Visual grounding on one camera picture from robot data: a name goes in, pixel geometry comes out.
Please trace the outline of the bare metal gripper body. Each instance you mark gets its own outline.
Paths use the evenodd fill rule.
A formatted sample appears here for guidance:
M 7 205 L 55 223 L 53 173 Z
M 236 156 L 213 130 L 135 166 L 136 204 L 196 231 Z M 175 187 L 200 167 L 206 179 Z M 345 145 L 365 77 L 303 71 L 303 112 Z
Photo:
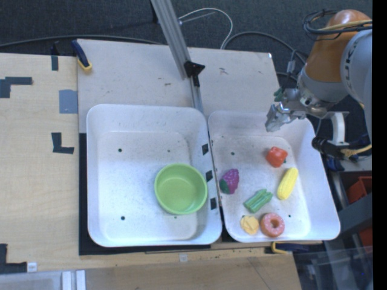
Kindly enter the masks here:
M 307 115 L 324 118 L 329 103 L 321 100 L 308 88 L 279 88 L 278 112 L 289 113 L 295 119 L 304 119 Z

